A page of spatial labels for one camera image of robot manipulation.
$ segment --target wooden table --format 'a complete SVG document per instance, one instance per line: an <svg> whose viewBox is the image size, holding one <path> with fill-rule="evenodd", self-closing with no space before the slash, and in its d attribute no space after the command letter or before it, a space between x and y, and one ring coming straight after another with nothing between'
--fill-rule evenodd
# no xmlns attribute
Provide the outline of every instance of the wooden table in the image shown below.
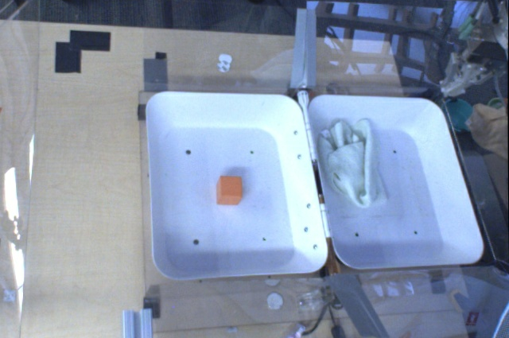
<svg viewBox="0 0 509 338"><path fill-rule="evenodd" d="M83 51L80 74L55 73L56 42L68 42L70 30L110 32L111 50ZM143 150L137 116L143 60L154 58L155 52L166 52L170 81L184 77L184 84L205 81L216 85L217 56L229 53L234 64L227 87L238 87L236 83L249 79L266 82L268 91L284 93L293 38L51 23L41 23L40 37L21 336L116 338L122 334L122 311L142 307L146 271L152 271L153 266L144 255L147 226L143 223L142 187L146 183L142 181ZM334 66L326 64L323 68ZM378 78L376 74L374 78L365 76L361 83L378 82L388 92L398 91L397 74L379 72L380 68ZM348 75L346 72L346 80L359 80ZM290 292L292 283L303 282L294 280L281 286ZM182 286L182 294L190 291ZM169 290L178 292L179 287ZM179 293L174 294L178 303ZM209 295L205 301L197 296L189 294L183 300L187 305L195 304L196 309L204 302L225 308L235 304L225 304L217 295ZM409 298L410 302L406 314L383 303L377 311L386 325L393 325L393 330L402 334L406 325L420 322L423 313L447 321L451 331L463 323L444 295L430 293L426 302ZM197 329L155 336L284 337L301 314L295 313L291 322L287 317L285 322L278 322L277 316L272 324L250 324L247 320L237 329L204 329L215 321L207 320L207 314L200 318L198 310L189 316L196 318ZM245 316L241 309L239 318ZM344 310L338 317L348 336L357 336ZM324 321L313 336L330 336L330 321Z"/></svg>

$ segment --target transparent acrylic panel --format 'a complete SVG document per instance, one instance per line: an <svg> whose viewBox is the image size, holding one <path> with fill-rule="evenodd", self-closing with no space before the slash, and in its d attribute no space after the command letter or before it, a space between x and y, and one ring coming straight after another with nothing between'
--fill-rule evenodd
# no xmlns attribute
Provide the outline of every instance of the transparent acrylic panel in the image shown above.
<svg viewBox="0 0 509 338"><path fill-rule="evenodd" d="M333 3L332 14L341 14L341 10L348 14L352 8L350 3L359 4L356 0ZM161 11L161 3L154 1L149 4L151 11ZM405 14L413 12L418 25L396 26L399 34L361 32L361 28L348 31L344 25L334 25L333 17L329 17L330 3L310 2L308 7L317 12L317 85L310 94L422 96L441 105L443 99L438 83L443 79L444 62L454 47L449 45L448 38L436 45L435 36L423 32L428 28L435 31L433 28L440 25L440 17L446 17L447 9L450 11L450 6L454 8L455 5L446 2L413 8L388 6L383 4L383 0L375 2L374 6L372 3L368 5L360 6L357 14L383 20L393 12L394 21L402 21ZM254 14L243 12L239 5L230 13L235 15L231 24L229 13L219 12L216 23L206 26L206 31L194 30L191 19L186 20L183 14L190 12L191 17L193 9L208 7L218 9L220 5L174 2L173 8L180 9L177 14L182 16L176 28L145 31L145 79L140 104L146 104L154 92L168 90L291 95L289 86L296 45L297 13L293 12L288 20L288 13L282 13L281 9L261 6ZM434 14L438 16L436 25L433 24ZM273 33L273 29L267 28L282 19L293 26L292 31ZM406 56L399 55L402 51L399 43L403 41L407 44ZM222 57L225 54L231 59ZM161 75L154 72L158 68L163 68ZM332 300L328 283L324 283L318 273L301 277L273 275L176 281L159 272L153 262L151 247L150 184L144 121L140 122L140 141L145 303L159 313L159 317L153 320L154 331L161 336L234 336L242 333L260 336L265 333L266 336L278 334L286 337L298 332L300 327L310 330L321 318L324 304ZM456 144L461 156L458 141ZM465 276L460 267L436 271L373 272L349 269L337 263L335 258L332 261L348 275L359 274L362 290L390 336L420 332L430 314L438 319L433 330L437 336L467 336L465 319L449 299L457 289L464 291ZM329 266L330 263L328 269L334 269L334 266ZM487 267L486 271L498 272L495 267ZM444 275L442 283L445 283L445 289L441 285L441 274ZM379 291L382 291L382 296L377 295ZM384 301L380 304L380 297L384 294L389 299L405 295L412 297L404 303ZM332 316L325 313L315 336L330 336L332 317L344 326L346 336L361 336L353 315L345 307L336 305L332 308Z"/></svg>
<svg viewBox="0 0 509 338"><path fill-rule="evenodd" d="M0 0L0 325L19 336L29 226L39 0Z"/></svg>
<svg viewBox="0 0 509 338"><path fill-rule="evenodd" d="M494 266L334 274L346 336L489 336L509 321L509 277Z"/></svg>
<svg viewBox="0 0 509 338"><path fill-rule="evenodd" d="M154 3L158 1L147 0L147 8L161 11ZM274 6L251 7L172 1L178 15L174 28L148 29L144 34L146 71L157 68L152 60L163 58L168 85L159 87L170 91L286 93L295 42L293 17ZM193 28L192 20L198 9L216 12L215 21L200 30ZM146 75L146 80L156 78ZM158 91L157 82L149 83L150 88Z"/></svg>

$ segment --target glass panel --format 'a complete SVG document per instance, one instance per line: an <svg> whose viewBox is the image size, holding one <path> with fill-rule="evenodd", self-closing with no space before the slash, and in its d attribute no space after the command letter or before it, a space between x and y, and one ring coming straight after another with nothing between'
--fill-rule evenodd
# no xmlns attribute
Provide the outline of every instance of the glass panel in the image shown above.
<svg viewBox="0 0 509 338"><path fill-rule="evenodd" d="M295 42L291 14L274 6L251 9L253 5L249 4L172 1L172 6L178 15L176 28L148 29L144 34L146 71L157 67L151 67L150 60L166 57L168 85L163 88L277 94L288 91ZM153 1L147 0L147 7L154 8ZM198 11L194 9L215 12L216 20L206 31L186 29L185 15L191 19ZM148 84L149 91L157 89L157 85Z"/></svg>
<svg viewBox="0 0 509 338"><path fill-rule="evenodd" d="M455 2L435 7L389 3L308 3L317 12L317 74L322 91L441 96L439 83L452 49L443 32L449 33Z"/></svg>
<svg viewBox="0 0 509 338"><path fill-rule="evenodd" d="M346 336L498 337L509 321L509 279L495 267L335 274L326 280L349 316L331 312Z"/></svg>
<svg viewBox="0 0 509 338"><path fill-rule="evenodd" d="M0 0L0 325L7 338L19 336L23 308L38 14L39 0Z"/></svg>

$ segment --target table surface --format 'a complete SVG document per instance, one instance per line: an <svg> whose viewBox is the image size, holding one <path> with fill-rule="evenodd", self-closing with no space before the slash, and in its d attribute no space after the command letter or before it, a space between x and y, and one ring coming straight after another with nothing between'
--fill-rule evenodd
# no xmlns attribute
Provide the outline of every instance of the table surface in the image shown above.
<svg viewBox="0 0 509 338"><path fill-rule="evenodd" d="M69 42L71 30L109 32L111 49L82 51L80 74L55 73L56 43ZM244 282L248 291L235 299L232 294L242 291L234 289L236 282L179 285L153 273L146 245L150 228L143 220L146 154L137 109L144 88L143 60L154 58L155 52L168 54L170 77L190 80L214 76L218 53L229 53L237 62L234 81L255 76L264 82L269 76L275 83L270 91L284 93L294 38L41 23L40 40L21 336L121 336L122 311L142 307L148 279L160 281L163 294L176 306L170 319L180 320L179 325L154 321L155 336L286 336L305 317L298 312L298 294L309 291L316 279L284 278L277 287L255 279ZM371 71L360 83L386 87L393 95L401 90L398 73L391 66L383 70ZM344 73L357 80L355 74ZM448 280L456 280L461 289L458 271L451 269ZM266 291L272 289L289 305L261 322L270 313ZM398 336L430 317L436 321L428 327L430 336L433 328L443 333L444 325L451 335L466 336L463 317L446 294L429 291L402 300L405 313L385 301L377 304L383 323ZM219 308L222 321L217 311L208 311L211 307ZM357 336L346 312L340 310L337 316L348 336ZM240 322L227 328L222 322L228 317ZM313 336L329 336L330 325L324 321Z"/></svg>

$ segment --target white tray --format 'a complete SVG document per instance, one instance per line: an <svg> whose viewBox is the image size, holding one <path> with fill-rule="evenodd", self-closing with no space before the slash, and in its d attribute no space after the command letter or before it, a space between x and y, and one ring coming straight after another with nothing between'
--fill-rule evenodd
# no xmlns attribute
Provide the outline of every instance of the white tray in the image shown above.
<svg viewBox="0 0 509 338"><path fill-rule="evenodd" d="M339 118L371 120L388 201L358 208L321 175L338 258L356 269L477 262L483 240L440 108L425 99L318 96L309 106L315 144Z"/></svg>
<svg viewBox="0 0 509 338"><path fill-rule="evenodd" d="M175 279L304 274L327 257L300 107L282 95L164 92L147 104L153 259ZM241 176L239 205L216 204Z"/></svg>

